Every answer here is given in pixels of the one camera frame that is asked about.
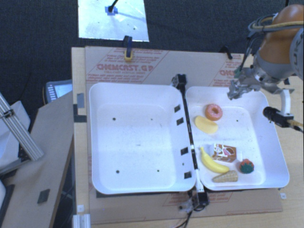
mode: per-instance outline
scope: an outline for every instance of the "pink donut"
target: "pink donut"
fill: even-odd
[[[217,104],[209,104],[205,110],[205,115],[209,120],[217,121],[222,117],[223,111]]]

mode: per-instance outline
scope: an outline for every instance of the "white bracket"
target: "white bracket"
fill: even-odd
[[[191,150],[195,150],[193,144],[191,145]],[[195,187],[196,187],[197,192],[204,192],[205,191],[204,186],[200,181],[200,175],[199,174],[200,174],[199,169],[196,169],[195,170],[195,175],[196,175]]]
[[[77,205],[77,213],[81,213],[85,211],[85,206],[83,204]]]
[[[289,89],[283,89],[280,93],[281,96],[281,114],[286,116],[290,114],[290,92]]]
[[[90,214],[73,215],[73,228],[91,228]]]

